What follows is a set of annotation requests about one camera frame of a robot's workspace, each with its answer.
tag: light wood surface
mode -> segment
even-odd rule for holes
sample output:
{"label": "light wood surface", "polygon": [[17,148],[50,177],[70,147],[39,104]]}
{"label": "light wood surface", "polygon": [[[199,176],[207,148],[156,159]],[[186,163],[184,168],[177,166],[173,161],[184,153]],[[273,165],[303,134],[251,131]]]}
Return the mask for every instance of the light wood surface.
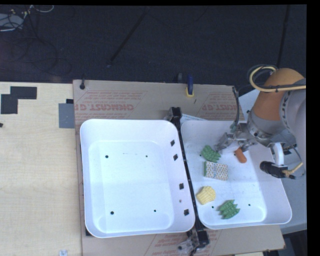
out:
{"label": "light wood surface", "polygon": [[0,114],[0,255],[82,255],[75,129],[59,128],[59,103],[72,84],[37,86],[19,99],[18,114]]}

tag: white plastic tray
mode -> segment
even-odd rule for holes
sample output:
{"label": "white plastic tray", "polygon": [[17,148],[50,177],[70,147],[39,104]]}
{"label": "white plastic tray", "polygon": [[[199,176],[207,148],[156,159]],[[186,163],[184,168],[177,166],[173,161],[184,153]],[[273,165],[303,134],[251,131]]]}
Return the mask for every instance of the white plastic tray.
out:
{"label": "white plastic tray", "polygon": [[80,128],[80,141],[85,225],[93,236],[186,232],[193,227],[190,188],[172,123],[90,119]]}
{"label": "white plastic tray", "polygon": [[[222,135],[230,132],[232,121],[189,120],[182,124],[181,134],[194,193],[203,186],[216,192],[214,201],[196,205],[201,222],[210,229],[288,223],[292,210],[281,179],[260,170],[262,161],[274,162],[269,148],[257,144],[244,152],[246,163],[240,163],[234,153],[223,153],[218,163],[228,165],[228,180],[204,177],[201,151],[205,145],[214,148]],[[234,199],[240,212],[230,219],[222,219],[219,206]]]}

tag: dark background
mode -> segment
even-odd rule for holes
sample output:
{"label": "dark background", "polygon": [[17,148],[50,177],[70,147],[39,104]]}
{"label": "dark background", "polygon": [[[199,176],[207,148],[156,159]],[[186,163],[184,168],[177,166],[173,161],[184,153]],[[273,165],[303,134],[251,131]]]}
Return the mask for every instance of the dark background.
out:
{"label": "dark background", "polygon": [[[120,49],[145,10],[0,4],[4,17],[29,11],[21,25],[0,20],[0,81],[186,83],[190,74],[195,84],[236,86],[241,96],[253,89],[247,73],[255,65],[306,77],[306,4],[150,6]],[[296,256],[307,255],[306,230],[285,237]]]}

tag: small blue object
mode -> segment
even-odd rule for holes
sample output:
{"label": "small blue object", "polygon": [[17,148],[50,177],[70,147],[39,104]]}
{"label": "small blue object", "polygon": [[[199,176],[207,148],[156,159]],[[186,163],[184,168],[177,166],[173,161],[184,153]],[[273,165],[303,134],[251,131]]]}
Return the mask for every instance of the small blue object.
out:
{"label": "small blue object", "polygon": [[188,94],[192,95],[194,93],[194,78],[190,74],[188,74],[188,77],[187,77],[187,84],[188,84]]}

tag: yellow sponge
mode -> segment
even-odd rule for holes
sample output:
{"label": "yellow sponge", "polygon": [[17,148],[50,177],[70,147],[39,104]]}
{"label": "yellow sponge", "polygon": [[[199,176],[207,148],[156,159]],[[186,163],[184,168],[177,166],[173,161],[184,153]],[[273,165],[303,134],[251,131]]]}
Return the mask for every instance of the yellow sponge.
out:
{"label": "yellow sponge", "polygon": [[216,191],[211,186],[204,186],[195,197],[200,204],[205,205],[216,199]]}

